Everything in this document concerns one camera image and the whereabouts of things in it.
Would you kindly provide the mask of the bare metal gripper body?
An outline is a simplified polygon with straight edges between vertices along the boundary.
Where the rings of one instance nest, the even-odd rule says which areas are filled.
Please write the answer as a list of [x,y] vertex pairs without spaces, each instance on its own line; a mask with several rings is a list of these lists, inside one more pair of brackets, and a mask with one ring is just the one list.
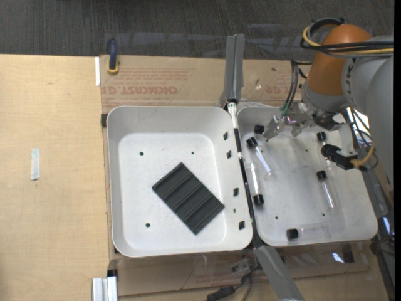
[[331,132],[344,125],[344,121],[335,120],[335,116],[334,113],[325,112],[305,103],[293,103],[284,116],[284,122],[298,130],[307,127],[320,127]]

